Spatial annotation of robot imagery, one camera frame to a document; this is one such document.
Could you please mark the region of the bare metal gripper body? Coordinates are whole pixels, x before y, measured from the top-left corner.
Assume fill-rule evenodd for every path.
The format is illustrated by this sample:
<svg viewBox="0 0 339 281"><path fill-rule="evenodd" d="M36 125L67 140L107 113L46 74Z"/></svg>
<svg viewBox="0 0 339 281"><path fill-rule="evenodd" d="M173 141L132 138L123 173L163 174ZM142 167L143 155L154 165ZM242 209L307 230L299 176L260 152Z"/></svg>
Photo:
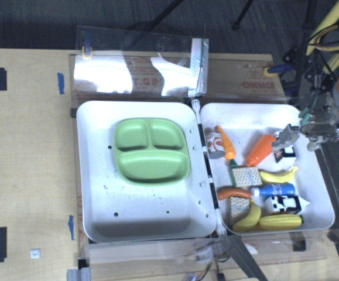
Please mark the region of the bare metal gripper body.
<svg viewBox="0 0 339 281"><path fill-rule="evenodd" d="M313 143L339 140L339 93L313 95L300 113L300 131Z"/></svg>

